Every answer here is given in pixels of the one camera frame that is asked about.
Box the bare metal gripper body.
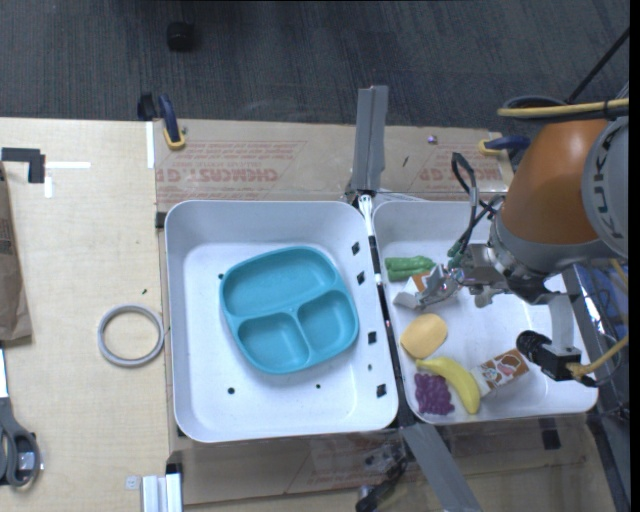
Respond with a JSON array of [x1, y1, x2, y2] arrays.
[[457, 242, 522, 308]]

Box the white and orange carton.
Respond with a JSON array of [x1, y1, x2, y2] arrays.
[[392, 272, 437, 311]]

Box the green pea pods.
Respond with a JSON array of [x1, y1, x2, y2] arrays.
[[383, 255, 438, 283]]

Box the yellow biscuit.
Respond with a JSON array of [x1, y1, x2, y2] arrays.
[[399, 312, 449, 360]]

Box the white plastic tray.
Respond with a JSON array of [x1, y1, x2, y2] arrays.
[[372, 199, 600, 427], [163, 199, 400, 445]]

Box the thin black and white rod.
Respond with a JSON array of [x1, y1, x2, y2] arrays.
[[358, 193, 402, 426]]

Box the yellow banana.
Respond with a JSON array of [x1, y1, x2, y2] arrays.
[[415, 355, 483, 416]]

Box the white and brown carton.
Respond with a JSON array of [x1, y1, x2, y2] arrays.
[[469, 347, 531, 399]]

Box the purple grapes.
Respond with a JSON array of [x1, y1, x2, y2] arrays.
[[413, 371, 457, 417]]

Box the blue divided plate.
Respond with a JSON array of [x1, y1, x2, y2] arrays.
[[218, 245, 361, 376]]

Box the brown cardboard board red print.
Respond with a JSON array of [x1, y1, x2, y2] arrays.
[[152, 118, 607, 507]]

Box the black round object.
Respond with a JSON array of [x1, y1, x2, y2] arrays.
[[165, 20, 195, 52]]

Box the brown paper bag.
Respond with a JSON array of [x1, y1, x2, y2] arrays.
[[0, 161, 34, 342]]

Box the grey scissors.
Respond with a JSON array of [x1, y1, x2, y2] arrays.
[[0, 394, 44, 489]]

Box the black cylinder on white bracket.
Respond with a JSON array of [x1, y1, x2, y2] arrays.
[[515, 292, 584, 383]]

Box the white tape ring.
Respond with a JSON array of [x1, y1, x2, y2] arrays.
[[96, 304, 166, 369]]

